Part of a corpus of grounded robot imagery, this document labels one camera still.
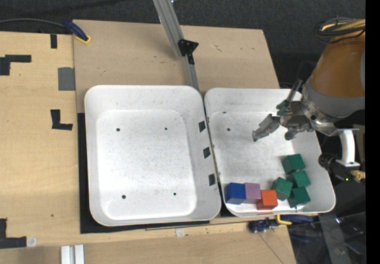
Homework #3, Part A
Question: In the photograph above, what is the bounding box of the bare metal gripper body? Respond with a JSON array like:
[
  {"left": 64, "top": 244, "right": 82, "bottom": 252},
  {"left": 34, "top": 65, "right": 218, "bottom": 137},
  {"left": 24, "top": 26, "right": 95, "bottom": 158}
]
[{"left": 278, "top": 101, "right": 339, "bottom": 139}]

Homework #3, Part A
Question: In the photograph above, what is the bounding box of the green cube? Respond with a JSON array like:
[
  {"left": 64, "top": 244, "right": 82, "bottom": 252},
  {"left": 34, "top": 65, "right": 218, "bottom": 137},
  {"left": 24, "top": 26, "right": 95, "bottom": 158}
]
[
  {"left": 281, "top": 153, "right": 306, "bottom": 175},
  {"left": 287, "top": 186, "right": 312, "bottom": 209},
  {"left": 271, "top": 177, "right": 295, "bottom": 202},
  {"left": 287, "top": 170, "right": 312, "bottom": 189}
]

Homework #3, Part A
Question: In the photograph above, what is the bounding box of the white plastic tray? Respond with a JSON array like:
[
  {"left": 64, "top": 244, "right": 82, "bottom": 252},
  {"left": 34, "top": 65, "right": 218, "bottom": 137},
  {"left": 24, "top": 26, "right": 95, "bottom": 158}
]
[
  {"left": 204, "top": 87, "right": 337, "bottom": 218},
  {"left": 84, "top": 84, "right": 222, "bottom": 227}
]

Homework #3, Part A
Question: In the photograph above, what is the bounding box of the purple cube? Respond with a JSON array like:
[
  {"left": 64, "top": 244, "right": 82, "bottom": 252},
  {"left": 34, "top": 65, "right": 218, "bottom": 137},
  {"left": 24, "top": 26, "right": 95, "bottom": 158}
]
[{"left": 244, "top": 182, "right": 262, "bottom": 205}]

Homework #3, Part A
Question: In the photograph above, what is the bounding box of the orange cube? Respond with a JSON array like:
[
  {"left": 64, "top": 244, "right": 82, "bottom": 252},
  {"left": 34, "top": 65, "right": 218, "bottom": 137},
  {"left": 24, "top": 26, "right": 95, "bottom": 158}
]
[{"left": 255, "top": 189, "right": 279, "bottom": 211}]

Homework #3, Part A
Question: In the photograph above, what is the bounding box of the blue cube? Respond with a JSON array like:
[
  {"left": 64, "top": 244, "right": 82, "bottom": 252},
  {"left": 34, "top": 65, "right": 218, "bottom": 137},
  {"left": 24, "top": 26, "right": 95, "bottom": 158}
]
[{"left": 224, "top": 182, "right": 247, "bottom": 205}]

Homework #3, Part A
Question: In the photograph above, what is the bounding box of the pale wood board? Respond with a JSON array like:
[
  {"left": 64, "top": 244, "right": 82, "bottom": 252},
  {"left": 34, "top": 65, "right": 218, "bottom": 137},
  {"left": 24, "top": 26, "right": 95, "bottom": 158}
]
[{"left": 72, "top": 19, "right": 293, "bottom": 247}]

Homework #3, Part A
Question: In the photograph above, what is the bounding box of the black cylinder on white bracket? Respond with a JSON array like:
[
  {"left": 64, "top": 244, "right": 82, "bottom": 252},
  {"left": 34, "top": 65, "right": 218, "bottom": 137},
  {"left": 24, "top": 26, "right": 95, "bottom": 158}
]
[{"left": 318, "top": 128, "right": 362, "bottom": 182}]

